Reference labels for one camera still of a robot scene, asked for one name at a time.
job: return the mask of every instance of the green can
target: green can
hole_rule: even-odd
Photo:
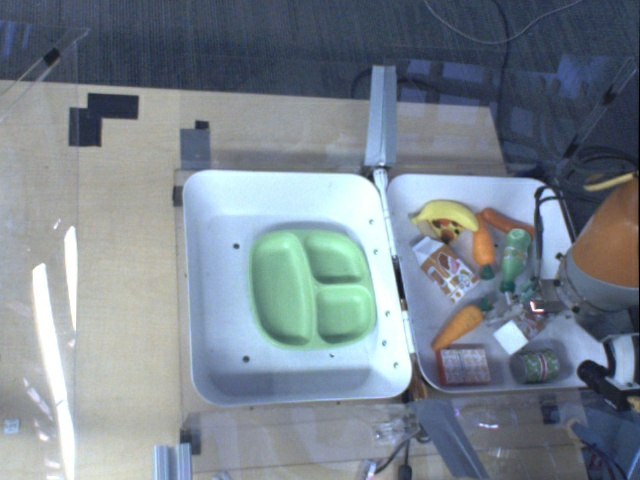
[[[556,353],[547,348],[528,350],[511,357],[511,375],[520,384],[548,382],[558,378],[560,361]]]

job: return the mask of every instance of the orange carrot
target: orange carrot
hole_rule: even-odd
[[[431,348],[437,352],[441,348],[448,347],[458,338],[478,327],[482,319],[482,310],[478,306],[469,304],[463,307],[438,334]]]
[[[533,238],[536,234],[533,226],[510,219],[509,217],[498,213],[493,208],[485,208],[480,212],[480,215],[488,224],[491,224],[494,228],[499,229],[500,231],[504,231],[505,233],[508,233],[512,229],[520,228],[529,233],[529,235],[531,235],[531,238]]]
[[[494,273],[491,264],[496,259],[496,249],[484,218],[480,214],[477,214],[476,218],[478,219],[478,231],[473,233],[473,259],[480,265],[480,278],[493,279]]]

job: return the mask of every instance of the toy banana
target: toy banana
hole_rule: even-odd
[[[437,237],[445,244],[453,242],[464,229],[478,231],[478,219],[474,213],[456,201],[436,199],[425,204],[411,219],[422,231],[427,222]]]

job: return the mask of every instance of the wooden table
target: wooden table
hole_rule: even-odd
[[[29,96],[31,103],[26,99],[25,105],[16,107],[11,118],[0,124],[0,133],[7,140],[19,140],[34,127],[44,130],[49,123],[51,137],[65,144],[68,109],[76,104],[86,107],[89,93],[139,97],[137,119],[103,119],[101,147],[69,148],[69,156],[60,160],[70,162],[65,172],[69,183],[77,178],[78,195],[76,478],[151,478],[153,447],[176,444],[183,420],[179,269],[172,204],[175,172],[181,166],[180,129],[193,128],[196,120],[209,122],[215,167],[277,164],[292,170],[348,170],[357,168],[363,156],[368,103],[98,86],[79,86],[76,95],[73,87],[48,83],[34,91]],[[15,185],[10,197],[45,190],[42,165],[29,158],[37,156],[38,145],[46,146],[42,143],[46,139],[36,135],[30,147],[13,148],[15,154],[24,155],[23,165],[32,172],[25,172],[24,183]],[[402,143],[399,160],[409,170],[506,174],[486,109],[400,104],[398,143]],[[73,200],[56,204],[74,212]],[[7,313],[4,307],[0,311]],[[3,418],[22,414],[23,421],[18,434],[2,437],[0,472],[4,473],[0,476],[40,479],[47,452],[34,446],[37,429],[24,416],[33,412],[33,401],[24,394],[21,372],[13,371],[5,360],[22,355],[39,363],[34,352],[37,340],[32,330],[25,330],[24,322],[11,323],[9,317],[15,313],[8,313],[0,334],[0,393],[11,403],[0,406],[0,414]],[[560,396],[571,398],[575,393]],[[495,443],[482,452],[487,464],[495,462],[492,453],[499,452],[510,457],[509,478],[553,478],[554,472],[558,478],[586,477],[579,451],[562,429],[551,431],[543,425],[537,408],[510,410],[515,411],[509,413],[513,418],[505,420],[503,427],[512,435],[512,442]],[[271,446],[277,450],[278,443]],[[414,447],[412,454],[417,477],[450,478],[432,445],[421,450]],[[356,467],[351,461],[301,463],[242,469],[232,472],[232,478],[351,480]],[[395,469],[390,468],[381,478],[394,475]],[[209,480],[211,476],[202,473],[194,478]]]

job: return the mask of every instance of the green plate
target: green plate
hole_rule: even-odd
[[[267,233],[253,244],[249,265],[255,321],[279,346],[311,350],[347,345],[375,325],[367,260],[342,233]]]

